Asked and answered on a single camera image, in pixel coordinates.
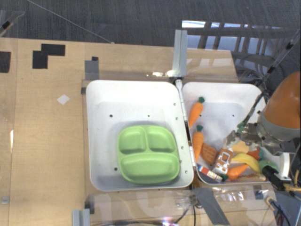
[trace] gray carpet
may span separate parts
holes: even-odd
[[[115,43],[173,46],[182,20],[300,28],[301,0],[31,0]],[[26,0],[0,0],[0,9],[25,11],[18,37],[105,42]],[[273,91],[300,70],[300,42],[268,82]]]

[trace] toy food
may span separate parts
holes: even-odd
[[[239,182],[264,182],[266,180],[263,174],[252,173],[247,176],[238,177]]]
[[[231,149],[234,152],[234,154],[239,154],[239,153],[248,153],[249,148],[250,147],[247,146],[244,141],[240,141],[237,144],[235,144]]]
[[[220,174],[219,175],[222,178],[222,182],[226,181],[229,177],[225,174]]]
[[[217,174],[227,174],[232,156],[232,151],[222,148],[212,171]]]
[[[227,176],[231,180],[236,180],[247,169],[247,167],[247,164],[243,164],[240,166],[230,168],[227,172]]]
[[[215,180],[219,183],[222,181],[222,177],[220,177],[219,175],[217,175],[216,173],[212,172],[211,170],[205,168],[202,165],[198,165],[198,171],[200,171],[201,173],[207,175],[208,177],[212,178],[213,180]]]
[[[201,157],[205,162],[209,163],[209,165],[213,165],[217,154],[218,151],[215,148],[207,145],[206,143],[203,143]]]
[[[204,142],[204,135],[201,132],[202,129],[203,127],[198,125],[197,126],[198,131],[194,133],[192,138],[192,146],[193,146],[194,157],[196,158],[196,161],[198,161],[199,155],[201,154],[201,150]]]
[[[250,155],[240,153],[233,157],[232,160],[248,164],[255,172],[260,173],[258,161]]]
[[[254,157],[256,160],[261,160],[263,157],[262,149],[258,146],[255,151],[251,151],[247,153],[248,155]]]
[[[198,119],[199,115],[202,113],[204,101],[205,101],[205,99],[203,97],[200,97],[198,99],[198,102],[196,102],[194,104],[194,106],[192,107],[190,114],[189,114],[189,119],[188,119],[189,128],[192,127],[192,125]]]

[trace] tan tabletop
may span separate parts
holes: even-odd
[[[0,93],[1,101],[5,101],[0,105],[0,111],[6,113],[7,117],[7,121],[0,120],[3,142],[0,142],[0,197],[10,196],[9,204],[0,204],[0,225],[70,226],[72,210],[82,210],[86,197],[81,95],[85,60],[91,60],[92,56],[99,57],[101,77],[109,77],[122,70],[137,71],[124,76],[136,79],[153,72],[166,73],[171,70],[173,48],[5,38],[0,40],[0,51],[12,53],[10,72],[0,73],[0,86],[5,92]],[[32,52],[41,50],[42,43],[66,45],[65,56],[49,56],[47,70],[33,69]],[[228,81],[237,81],[229,52],[217,55],[214,51],[189,50],[187,59],[188,74],[209,78],[218,73]],[[70,98],[64,105],[57,101],[63,95]],[[15,111],[9,109],[9,105],[15,107]],[[6,135],[12,129],[14,140],[11,158],[11,150],[9,152],[7,148],[10,138]],[[269,195],[275,199],[272,188],[269,187],[268,190]],[[161,193],[154,193],[150,205],[163,205]],[[174,204],[172,196],[168,200]],[[123,219],[124,214],[114,210],[114,207],[118,209],[117,202],[110,200],[110,205],[106,201],[102,202],[116,213],[111,219]],[[127,203],[135,204],[132,199]],[[276,225],[272,210],[268,209],[263,200],[222,200],[220,205],[232,225],[248,225],[248,222]],[[181,225],[193,224],[192,210],[187,214],[180,221]],[[179,215],[181,211],[171,213],[175,218]],[[93,215],[91,218],[96,222],[97,218],[104,220],[103,217]],[[203,209],[197,210],[197,225],[211,225]]]

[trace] orange carrot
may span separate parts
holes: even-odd
[[[192,138],[192,147],[193,147],[194,157],[196,158],[196,161],[198,161],[199,155],[201,154],[201,150],[204,142],[204,135],[201,132],[202,129],[203,127],[198,125],[197,126],[198,131],[194,133]]]
[[[200,97],[198,99],[198,102],[193,105],[193,107],[190,111],[189,119],[188,119],[189,128],[192,127],[192,125],[198,119],[199,115],[202,113],[204,101],[205,101],[205,99],[203,97]]]
[[[226,175],[229,177],[230,180],[236,180],[239,177],[239,175],[241,175],[247,169],[247,167],[248,165],[244,164],[230,168]]]
[[[259,161],[263,157],[262,153],[262,149],[258,146],[255,151],[248,152],[247,154]]]

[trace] green divided plate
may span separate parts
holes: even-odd
[[[122,176],[132,183],[168,182],[180,171],[173,134],[161,126],[131,126],[118,137],[118,162]]]

